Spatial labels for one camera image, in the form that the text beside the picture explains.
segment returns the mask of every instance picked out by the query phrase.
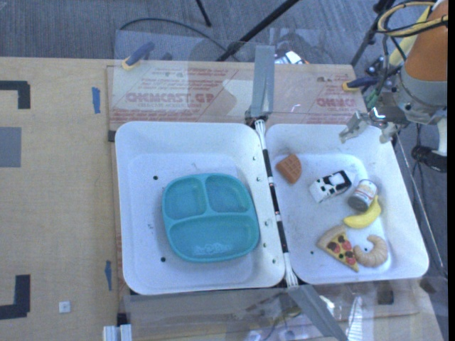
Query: toy banana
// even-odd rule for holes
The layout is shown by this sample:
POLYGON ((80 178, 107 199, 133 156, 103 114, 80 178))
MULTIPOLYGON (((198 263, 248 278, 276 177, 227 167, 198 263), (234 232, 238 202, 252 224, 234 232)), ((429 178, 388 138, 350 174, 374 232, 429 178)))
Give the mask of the toy banana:
POLYGON ((362 229, 371 224, 381 213, 381 206, 379 206, 378 196, 376 195, 371 202, 370 207, 360 215, 347 216, 343 219, 344 223, 349 227, 362 229))

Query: toy car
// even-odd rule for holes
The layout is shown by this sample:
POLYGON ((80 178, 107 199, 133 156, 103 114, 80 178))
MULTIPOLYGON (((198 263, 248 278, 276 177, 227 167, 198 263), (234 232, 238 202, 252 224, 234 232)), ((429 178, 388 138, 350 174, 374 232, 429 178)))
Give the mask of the toy car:
POLYGON ((344 170, 340 170, 315 180, 310 185, 309 190, 314 200, 320 203, 328 198, 340 195, 350 186, 352 186, 352 181, 349 175, 344 170))

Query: toy food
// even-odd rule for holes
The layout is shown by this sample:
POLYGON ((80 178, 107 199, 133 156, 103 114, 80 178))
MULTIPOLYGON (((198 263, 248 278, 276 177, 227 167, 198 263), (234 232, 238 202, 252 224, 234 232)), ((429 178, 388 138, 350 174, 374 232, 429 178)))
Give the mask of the toy food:
POLYGON ((354 246, 354 254, 359 264, 370 268, 384 264, 388 258, 388 250, 385 240, 378 235, 370 235, 367 237, 367 240, 372 242, 374 245, 373 248, 367 253, 363 252, 358 245, 354 246))
POLYGON ((374 200, 371 202, 370 207, 362 214, 347 216, 343 219, 343 222, 349 227, 354 227, 356 229, 362 229, 371 224, 374 220, 378 218, 381 213, 381 206, 378 202, 378 195, 375 196, 374 200))
POLYGON ((358 271, 352 246, 346 236, 346 228, 342 224, 326 231, 318 240, 317 246, 352 270, 358 271))
POLYGON ((295 183, 301 175, 301 163, 295 154, 278 162, 277 169, 290 183, 295 183))
POLYGON ((348 204, 359 212, 365 212, 378 193, 378 187, 371 180, 362 179, 354 193, 348 198, 348 204))

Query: gray carpet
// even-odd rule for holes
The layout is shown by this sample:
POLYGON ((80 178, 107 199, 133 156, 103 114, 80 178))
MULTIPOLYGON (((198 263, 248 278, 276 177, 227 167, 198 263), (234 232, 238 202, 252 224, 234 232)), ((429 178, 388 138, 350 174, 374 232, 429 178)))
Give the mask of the gray carpet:
MULTIPOLYGON (((0 55, 44 58, 125 58, 125 34, 144 32, 175 37, 169 48, 175 58, 216 59, 227 47, 257 26, 286 0, 201 0, 213 26, 205 24, 196 0, 0 0, 0 55), (133 22, 139 18, 147 20, 133 22), (179 42, 193 42, 182 51, 179 42)), ((350 64, 376 13, 378 0, 301 0, 262 29, 252 43, 279 45, 291 42, 293 49, 310 63, 350 64)), ((397 14, 396 25, 412 23, 421 11, 397 14)), ((355 65, 358 77, 382 55, 381 37, 369 45, 355 65)), ((155 58, 166 53, 157 45, 155 58)), ((239 60, 249 60, 246 50, 239 60)), ((448 339, 446 309, 447 175, 424 165, 414 168, 410 151, 416 144, 414 124, 402 130, 400 143, 406 160, 397 148, 410 198, 427 241, 432 262, 428 279, 438 291, 430 295, 448 339)), ((422 143, 436 148, 435 126, 422 128, 422 143)))

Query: clear plastic sheet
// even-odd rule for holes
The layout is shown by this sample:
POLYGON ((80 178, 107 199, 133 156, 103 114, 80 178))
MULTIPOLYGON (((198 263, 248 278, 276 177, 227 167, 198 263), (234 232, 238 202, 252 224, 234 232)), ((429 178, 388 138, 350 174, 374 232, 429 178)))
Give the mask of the clear plastic sheet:
MULTIPOLYGON (((350 341, 423 341, 443 340, 427 293, 444 295, 441 285, 423 278, 315 289, 350 341)), ((286 288, 126 296, 124 306, 136 341, 335 340, 318 330, 286 288)))
MULTIPOLYGON (((111 129, 134 120, 245 122, 257 46, 117 31, 111 129), (233 46, 235 53, 226 57, 233 46)), ((344 124, 364 107, 359 92, 341 89, 354 78, 351 66, 278 64, 286 52, 276 46, 271 123, 344 124)))

